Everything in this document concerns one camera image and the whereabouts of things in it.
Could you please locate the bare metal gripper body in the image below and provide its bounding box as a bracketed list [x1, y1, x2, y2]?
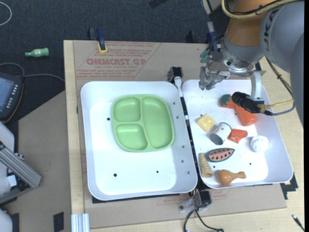
[204, 53, 254, 80]

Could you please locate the orange strawberry with green top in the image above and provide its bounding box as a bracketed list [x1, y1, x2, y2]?
[219, 94, 236, 109]

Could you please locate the thin black and white rod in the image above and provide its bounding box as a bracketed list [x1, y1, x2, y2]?
[173, 77, 202, 192]

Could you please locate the yellow cheese wedge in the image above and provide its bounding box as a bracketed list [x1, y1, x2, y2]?
[197, 114, 216, 133]

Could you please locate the orange carrot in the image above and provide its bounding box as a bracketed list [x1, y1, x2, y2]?
[234, 104, 258, 127]

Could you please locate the orange red carton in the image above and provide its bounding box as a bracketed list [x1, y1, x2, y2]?
[227, 129, 249, 144]

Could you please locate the green divided plate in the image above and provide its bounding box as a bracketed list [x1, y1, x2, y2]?
[111, 94, 175, 153]

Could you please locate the pink watermelon slice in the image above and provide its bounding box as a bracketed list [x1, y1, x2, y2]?
[207, 148, 236, 163]

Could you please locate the white crumpled ball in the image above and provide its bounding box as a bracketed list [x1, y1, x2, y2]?
[249, 135, 269, 153]

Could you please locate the white plastic tray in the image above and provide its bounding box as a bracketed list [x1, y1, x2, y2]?
[181, 79, 294, 189]
[80, 81, 198, 201]

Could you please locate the beige ice cream cone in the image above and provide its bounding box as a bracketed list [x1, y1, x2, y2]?
[198, 152, 214, 178]

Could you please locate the brown cardboard board red print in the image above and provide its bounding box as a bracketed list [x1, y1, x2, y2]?
[72, 40, 288, 229]

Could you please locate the brown chicken drumstick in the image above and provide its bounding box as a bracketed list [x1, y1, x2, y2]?
[217, 169, 247, 186]

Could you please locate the small green bottle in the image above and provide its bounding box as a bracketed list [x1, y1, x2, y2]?
[24, 47, 50, 58]

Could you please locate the black cylinder on white bracket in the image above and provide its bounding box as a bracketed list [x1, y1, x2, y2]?
[231, 71, 266, 114]

